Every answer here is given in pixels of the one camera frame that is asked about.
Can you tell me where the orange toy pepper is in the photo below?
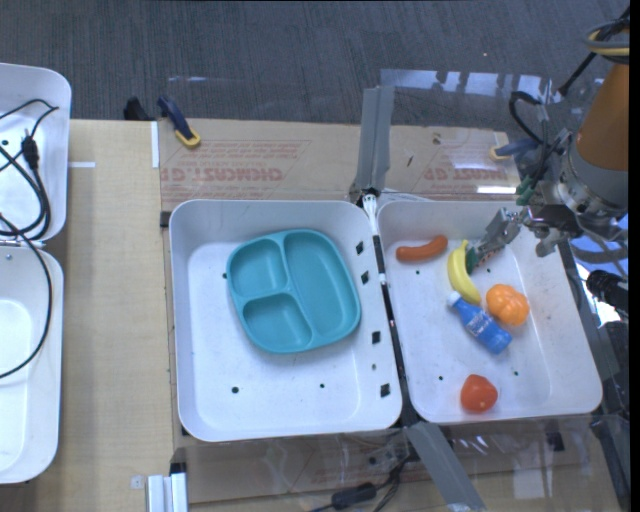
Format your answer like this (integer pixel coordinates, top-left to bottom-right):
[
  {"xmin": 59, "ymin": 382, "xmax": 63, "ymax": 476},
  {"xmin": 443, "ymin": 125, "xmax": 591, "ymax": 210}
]
[{"xmin": 485, "ymin": 283, "xmax": 531, "ymax": 328}]

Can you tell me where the yellow banana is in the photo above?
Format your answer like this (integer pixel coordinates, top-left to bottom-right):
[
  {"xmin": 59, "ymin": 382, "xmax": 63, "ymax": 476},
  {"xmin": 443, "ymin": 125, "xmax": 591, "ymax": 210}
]
[{"xmin": 446, "ymin": 239, "xmax": 483, "ymax": 306}]

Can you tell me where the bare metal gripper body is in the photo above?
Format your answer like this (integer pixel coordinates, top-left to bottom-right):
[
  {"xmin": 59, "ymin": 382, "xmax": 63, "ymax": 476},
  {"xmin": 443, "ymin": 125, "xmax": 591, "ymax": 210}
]
[{"xmin": 523, "ymin": 172, "xmax": 627, "ymax": 240}]

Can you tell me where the black cylinder on white bracket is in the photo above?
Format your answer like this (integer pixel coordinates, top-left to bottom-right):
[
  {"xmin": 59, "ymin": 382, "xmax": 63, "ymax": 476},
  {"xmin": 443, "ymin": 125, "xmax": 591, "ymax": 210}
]
[{"xmin": 585, "ymin": 269, "xmax": 630, "ymax": 314}]

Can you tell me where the white plastic tray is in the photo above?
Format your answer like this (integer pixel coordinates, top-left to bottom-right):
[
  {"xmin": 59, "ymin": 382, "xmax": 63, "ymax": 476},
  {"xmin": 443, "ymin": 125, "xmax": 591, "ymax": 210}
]
[
  {"xmin": 0, "ymin": 242, "xmax": 66, "ymax": 485},
  {"xmin": 168, "ymin": 198, "xmax": 404, "ymax": 444},
  {"xmin": 0, "ymin": 62, "xmax": 73, "ymax": 247},
  {"xmin": 375, "ymin": 199, "xmax": 604, "ymax": 426}
]

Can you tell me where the red toy tomato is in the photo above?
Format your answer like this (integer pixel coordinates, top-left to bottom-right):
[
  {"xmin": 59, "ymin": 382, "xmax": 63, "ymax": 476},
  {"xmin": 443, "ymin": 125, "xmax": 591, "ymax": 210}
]
[{"xmin": 459, "ymin": 373, "xmax": 499, "ymax": 415}]

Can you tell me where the brown cardboard board, red print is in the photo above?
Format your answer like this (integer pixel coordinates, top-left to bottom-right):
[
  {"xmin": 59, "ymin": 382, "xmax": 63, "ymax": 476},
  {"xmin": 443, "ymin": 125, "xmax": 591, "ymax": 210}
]
[{"xmin": 157, "ymin": 117, "xmax": 604, "ymax": 505}]

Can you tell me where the thin black cable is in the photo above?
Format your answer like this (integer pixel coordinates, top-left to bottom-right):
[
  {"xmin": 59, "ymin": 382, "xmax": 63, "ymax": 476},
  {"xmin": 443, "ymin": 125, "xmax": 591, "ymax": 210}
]
[{"xmin": 0, "ymin": 147, "xmax": 54, "ymax": 379}]

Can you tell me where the blue toy bottle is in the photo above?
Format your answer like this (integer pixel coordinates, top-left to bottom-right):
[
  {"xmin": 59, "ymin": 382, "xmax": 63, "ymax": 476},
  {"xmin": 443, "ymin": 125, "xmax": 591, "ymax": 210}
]
[{"xmin": 446, "ymin": 291, "xmax": 514, "ymax": 356}]

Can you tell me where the black cable with plug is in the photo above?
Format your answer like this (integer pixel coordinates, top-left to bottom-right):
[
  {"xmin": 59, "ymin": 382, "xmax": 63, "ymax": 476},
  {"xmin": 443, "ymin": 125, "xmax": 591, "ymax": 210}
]
[{"xmin": 0, "ymin": 98, "xmax": 60, "ymax": 239}]

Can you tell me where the teal divided plate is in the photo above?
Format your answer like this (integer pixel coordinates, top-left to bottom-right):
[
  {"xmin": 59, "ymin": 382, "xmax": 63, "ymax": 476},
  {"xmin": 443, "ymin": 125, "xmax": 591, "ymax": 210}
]
[{"xmin": 225, "ymin": 228, "xmax": 363, "ymax": 355}]

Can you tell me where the orange toy sausage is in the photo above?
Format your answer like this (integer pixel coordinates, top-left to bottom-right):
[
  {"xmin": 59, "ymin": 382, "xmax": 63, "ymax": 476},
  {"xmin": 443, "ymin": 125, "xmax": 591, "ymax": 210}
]
[{"xmin": 395, "ymin": 234, "xmax": 449, "ymax": 264}]

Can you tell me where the small green toy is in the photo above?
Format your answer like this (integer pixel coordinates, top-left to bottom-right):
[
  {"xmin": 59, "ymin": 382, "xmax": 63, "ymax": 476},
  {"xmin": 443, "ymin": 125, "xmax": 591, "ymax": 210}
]
[{"xmin": 465, "ymin": 247, "xmax": 494, "ymax": 275}]

